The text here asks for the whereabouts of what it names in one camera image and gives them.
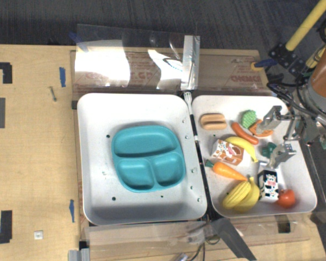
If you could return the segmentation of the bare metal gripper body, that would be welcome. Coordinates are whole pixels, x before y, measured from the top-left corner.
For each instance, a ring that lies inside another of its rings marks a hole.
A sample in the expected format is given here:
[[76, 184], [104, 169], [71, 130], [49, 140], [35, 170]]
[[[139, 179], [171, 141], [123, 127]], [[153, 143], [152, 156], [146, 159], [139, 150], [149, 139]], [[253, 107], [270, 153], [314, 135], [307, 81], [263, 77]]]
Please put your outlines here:
[[302, 114], [288, 113], [281, 116], [281, 121], [289, 125], [283, 139], [287, 142], [302, 140], [306, 144], [319, 142], [326, 144], [326, 126], [311, 117]]

